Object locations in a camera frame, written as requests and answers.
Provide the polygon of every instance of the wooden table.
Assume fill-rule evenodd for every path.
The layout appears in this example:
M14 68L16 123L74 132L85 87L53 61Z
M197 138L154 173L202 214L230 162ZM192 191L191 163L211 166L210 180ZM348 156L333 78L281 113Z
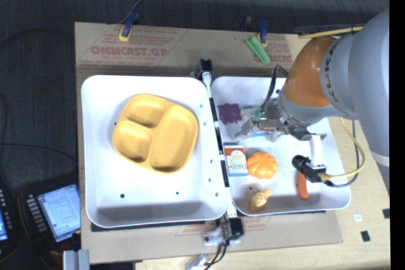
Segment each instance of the wooden table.
M82 248L89 250L90 263L142 260L136 263L136 269L185 269L199 253L211 257L216 249L204 248L200 233L212 227L209 223L205 228L169 226L91 230L84 202L80 86L87 77L95 74L186 75L201 58L213 60L217 76L270 75L271 65L263 66L254 60L246 46L245 41L254 35L139 27L135 39L122 44L115 39L119 27L114 25L77 23L75 29ZM272 64L283 61L281 63L287 69L308 41L296 35L270 36L275 44L269 50ZM133 60L128 59L126 48L130 46L132 54L135 48L140 51L133 55ZM329 122L343 166L346 171L351 171L356 161L353 144L337 118L329 118ZM358 123L357 138L365 149L366 166L351 185L352 199L345 209L261 218L257 220L261 230L247 232L241 238L242 244L230 246L225 257L212 269L389 269L390 219L383 210L389 210L390 199ZM187 231L191 235L179 235Z

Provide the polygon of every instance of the toy pumpkin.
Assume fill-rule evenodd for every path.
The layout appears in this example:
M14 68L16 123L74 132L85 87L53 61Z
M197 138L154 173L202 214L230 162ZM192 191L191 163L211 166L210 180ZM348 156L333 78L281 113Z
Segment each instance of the toy pumpkin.
M247 170L251 176L259 179L273 178L278 170L278 163L275 157L266 152L255 152L247 159Z

